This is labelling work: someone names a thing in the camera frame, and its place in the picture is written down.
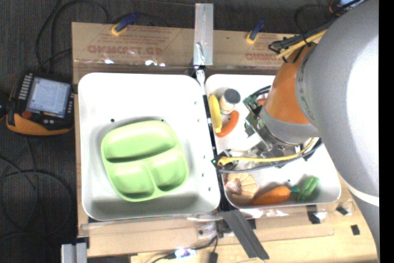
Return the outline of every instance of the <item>floor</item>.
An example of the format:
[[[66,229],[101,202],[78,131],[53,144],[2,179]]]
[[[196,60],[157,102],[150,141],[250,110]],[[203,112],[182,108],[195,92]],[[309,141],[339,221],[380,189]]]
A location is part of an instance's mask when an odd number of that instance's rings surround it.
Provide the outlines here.
[[[195,4],[213,3],[215,30],[248,31],[263,18],[264,32],[300,33],[330,14],[329,2],[0,0],[0,91],[10,94],[25,71],[71,49],[71,22],[112,23],[138,11],[145,14],[139,24],[193,28]],[[69,51],[52,59],[50,72],[71,79]],[[1,262],[60,262],[60,244],[74,241],[74,151],[73,131],[57,137],[25,137],[0,121]]]

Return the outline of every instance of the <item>toy sink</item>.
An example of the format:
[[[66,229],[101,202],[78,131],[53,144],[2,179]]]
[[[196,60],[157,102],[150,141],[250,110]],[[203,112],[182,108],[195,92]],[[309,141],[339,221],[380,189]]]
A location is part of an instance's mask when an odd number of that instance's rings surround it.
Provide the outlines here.
[[[163,196],[188,177],[179,139],[163,121],[118,127],[104,137],[101,152],[113,188],[127,201]]]
[[[90,73],[78,85],[81,201],[97,221],[207,214],[220,202],[198,82]]]

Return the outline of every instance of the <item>cardboard box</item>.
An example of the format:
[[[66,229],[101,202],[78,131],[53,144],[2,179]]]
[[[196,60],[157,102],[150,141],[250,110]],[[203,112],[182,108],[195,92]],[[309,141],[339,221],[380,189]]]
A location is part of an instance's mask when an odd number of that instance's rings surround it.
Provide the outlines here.
[[[193,67],[194,29],[158,26],[127,27],[115,36],[113,25],[72,24],[73,83],[87,73],[142,72],[188,73]],[[268,49],[286,34],[259,33],[254,44],[246,42],[246,32],[214,30],[213,65],[207,72],[245,72],[273,75],[282,60]]]

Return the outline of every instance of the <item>metal bracket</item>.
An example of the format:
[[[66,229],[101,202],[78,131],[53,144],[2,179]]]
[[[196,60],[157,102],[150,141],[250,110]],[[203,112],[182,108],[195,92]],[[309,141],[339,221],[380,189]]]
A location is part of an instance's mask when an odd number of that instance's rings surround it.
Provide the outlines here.
[[[87,246],[85,242],[76,245],[62,245],[62,263],[87,263]]]
[[[212,65],[214,34],[213,4],[196,4],[194,65]]]
[[[270,258],[239,209],[224,211],[220,215],[234,232],[248,257],[258,257],[261,260]]]

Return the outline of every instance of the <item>green divided plate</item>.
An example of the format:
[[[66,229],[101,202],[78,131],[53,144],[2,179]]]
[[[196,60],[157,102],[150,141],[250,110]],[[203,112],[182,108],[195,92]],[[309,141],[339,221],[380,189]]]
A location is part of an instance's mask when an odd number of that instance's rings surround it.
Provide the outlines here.
[[[112,187],[127,201],[168,194],[189,174],[177,135],[162,121],[132,123],[110,131],[101,152]]]

